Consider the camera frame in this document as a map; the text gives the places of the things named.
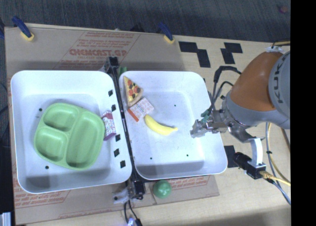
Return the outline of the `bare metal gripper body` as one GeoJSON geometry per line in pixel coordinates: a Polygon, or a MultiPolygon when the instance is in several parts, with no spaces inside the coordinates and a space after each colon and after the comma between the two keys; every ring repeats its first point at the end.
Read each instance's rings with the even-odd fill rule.
{"type": "Polygon", "coordinates": [[[231,132],[234,119],[226,110],[209,110],[204,112],[205,128],[211,133],[231,132]]]}

